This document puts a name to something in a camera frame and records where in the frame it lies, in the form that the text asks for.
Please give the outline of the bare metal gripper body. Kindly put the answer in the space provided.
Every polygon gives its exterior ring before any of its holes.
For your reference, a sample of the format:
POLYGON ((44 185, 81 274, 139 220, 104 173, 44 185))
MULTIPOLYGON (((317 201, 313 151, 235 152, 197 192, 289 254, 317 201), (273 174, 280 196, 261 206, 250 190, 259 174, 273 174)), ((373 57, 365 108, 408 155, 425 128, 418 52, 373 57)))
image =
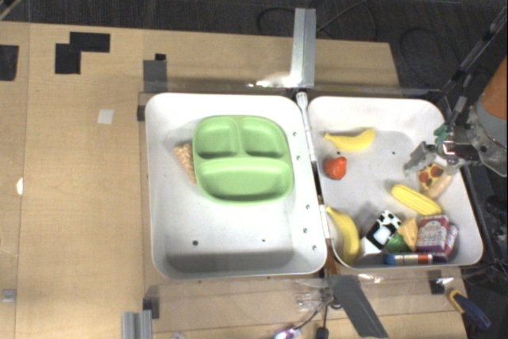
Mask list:
POLYGON ((456 156, 464 166, 483 165, 507 176, 507 121, 491 115, 469 115, 464 125, 436 129, 437 155, 456 156))

